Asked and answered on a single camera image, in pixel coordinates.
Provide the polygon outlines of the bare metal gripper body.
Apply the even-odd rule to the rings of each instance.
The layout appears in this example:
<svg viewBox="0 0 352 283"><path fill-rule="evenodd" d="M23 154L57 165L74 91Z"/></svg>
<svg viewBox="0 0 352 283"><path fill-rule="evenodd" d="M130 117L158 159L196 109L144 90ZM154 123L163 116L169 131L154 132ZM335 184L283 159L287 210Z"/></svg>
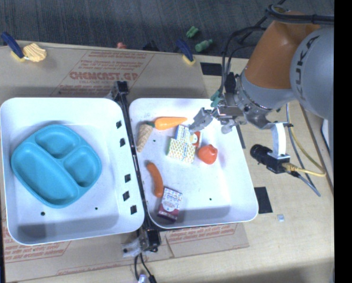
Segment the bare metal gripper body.
<svg viewBox="0 0 352 283"><path fill-rule="evenodd" d="M274 111L274 108L239 96L213 96L212 107L212 115L221 123L223 134L231 132L234 126L248 123L261 130L268 129L270 121L267 115Z"/></svg>

